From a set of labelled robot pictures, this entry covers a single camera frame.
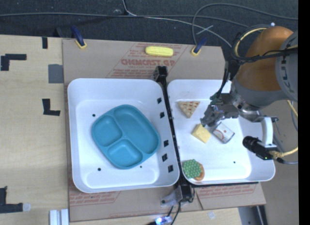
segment table surface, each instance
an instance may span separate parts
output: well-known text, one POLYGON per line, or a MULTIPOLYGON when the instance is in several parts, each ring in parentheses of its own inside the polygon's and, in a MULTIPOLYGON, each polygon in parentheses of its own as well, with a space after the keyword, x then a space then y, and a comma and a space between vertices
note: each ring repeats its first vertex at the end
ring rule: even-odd
MULTIPOLYGON (((26 61, 10 61, 0 72, 0 188, 8 186, 6 202, 30 203, 31 211, 1 214, 0 225, 48 224, 52 209, 68 208, 68 174, 62 83, 48 83, 48 65, 62 65, 62 39, 0 35, 0 55, 27 54, 26 61), (43 98, 60 116, 43 115, 43 98)), ((181 212, 182 224, 241 225, 238 208, 181 212)), ((135 224, 156 216, 79 222, 79 225, 135 224)))

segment yellow corn toy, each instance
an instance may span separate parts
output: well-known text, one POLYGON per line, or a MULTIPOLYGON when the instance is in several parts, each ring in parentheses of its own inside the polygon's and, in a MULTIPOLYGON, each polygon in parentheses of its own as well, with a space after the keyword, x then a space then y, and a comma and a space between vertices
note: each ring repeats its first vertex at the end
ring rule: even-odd
POLYGON ((173 49, 169 47, 148 46, 145 48, 145 53, 154 56, 171 57, 173 49))

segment blue plate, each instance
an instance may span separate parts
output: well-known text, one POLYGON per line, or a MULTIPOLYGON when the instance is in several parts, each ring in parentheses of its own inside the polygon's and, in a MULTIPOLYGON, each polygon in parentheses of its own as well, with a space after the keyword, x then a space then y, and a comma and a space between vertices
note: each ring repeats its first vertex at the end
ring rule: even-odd
POLYGON ((121 169, 130 169, 151 157, 160 136, 150 121, 134 106, 121 105, 93 124, 92 136, 101 152, 121 169))

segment cardboard box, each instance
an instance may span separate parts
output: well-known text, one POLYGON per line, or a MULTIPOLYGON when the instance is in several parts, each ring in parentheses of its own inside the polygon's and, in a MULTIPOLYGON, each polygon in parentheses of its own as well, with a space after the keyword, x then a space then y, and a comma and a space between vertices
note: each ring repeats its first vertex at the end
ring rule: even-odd
MULTIPOLYGON (((80 49, 74 39, 62 41, 70 221, 166 214, 170 207, 161 207, 160 198, 170 194, 173 186, 95 194, 82 193, 74 186, 66 93, 68 84, 78 78, 151 79, 155 68, 162 65, 168 69, 167 82, 174 79, 222 79, 225 64, 222 50, 220 47, 203 47, 198 56, 193 56, 190 54, 193 45, 86 42, 88 46, 80 49), (174 55, 169 58, 146 55, 146 46, 168 46, 173 48, 174 55)), ((193 203, 183 205, 182 212, 265 204, 260 183, 200 187, 195 191, 193 203)))

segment blue clip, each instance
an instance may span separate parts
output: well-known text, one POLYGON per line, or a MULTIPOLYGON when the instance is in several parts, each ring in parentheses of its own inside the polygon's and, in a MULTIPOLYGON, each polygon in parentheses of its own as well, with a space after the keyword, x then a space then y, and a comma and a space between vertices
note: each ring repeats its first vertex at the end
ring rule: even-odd
POLYGON ((76 38, 76 44, 80 49, 86 48, 87 44, 84 42, 84 39, 80 33, 80 31, 77 29, 76 26, 72 25, 70 27, 71 32, 73 33, 74 37, 76 38))
POLYGON ((193 56, 197 56, 197 55, 200 53, 200 51, 201 51, 201 47, 206 43, 206 41, 207 41, 207 38, 204 37, 204 38, 198 43, 198 45, 195 46, 195 47, 192 49, 191 54, 192 54, 193 56))

